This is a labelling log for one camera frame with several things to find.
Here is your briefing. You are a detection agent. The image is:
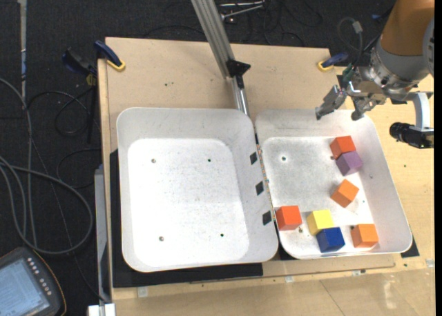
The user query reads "red orange cube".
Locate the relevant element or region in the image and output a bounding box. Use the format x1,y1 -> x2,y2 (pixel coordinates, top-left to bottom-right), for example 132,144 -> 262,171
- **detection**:
275,205 -> 303,231
329,135 -> 357,159

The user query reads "white plastic tray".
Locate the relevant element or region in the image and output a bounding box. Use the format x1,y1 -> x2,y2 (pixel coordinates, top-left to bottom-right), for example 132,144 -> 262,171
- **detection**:
116,106 -> 280,273
254,108 -> 414,260

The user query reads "blue cube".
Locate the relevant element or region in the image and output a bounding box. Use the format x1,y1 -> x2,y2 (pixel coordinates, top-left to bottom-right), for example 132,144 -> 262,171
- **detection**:
316,227 -> 346,253

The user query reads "yellow cube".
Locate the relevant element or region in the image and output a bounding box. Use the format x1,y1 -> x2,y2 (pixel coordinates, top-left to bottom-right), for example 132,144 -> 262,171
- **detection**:
306,209 -> 335,236

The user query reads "purple cube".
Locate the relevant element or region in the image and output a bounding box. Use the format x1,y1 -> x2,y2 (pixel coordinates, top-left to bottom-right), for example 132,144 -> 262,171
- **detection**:
335,151 -> 364,177

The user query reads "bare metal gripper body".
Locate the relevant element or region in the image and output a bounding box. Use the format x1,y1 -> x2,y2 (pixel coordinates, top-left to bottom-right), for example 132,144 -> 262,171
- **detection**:
345,65 -> 421,104

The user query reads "pale wood board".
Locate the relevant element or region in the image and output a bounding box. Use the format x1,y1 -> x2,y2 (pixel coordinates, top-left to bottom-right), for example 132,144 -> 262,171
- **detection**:
97,37 -> 435,304

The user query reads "black cylinder on white bracket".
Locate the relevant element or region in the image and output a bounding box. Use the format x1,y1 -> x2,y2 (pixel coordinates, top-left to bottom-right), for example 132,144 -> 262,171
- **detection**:
389,90 -> 435,150

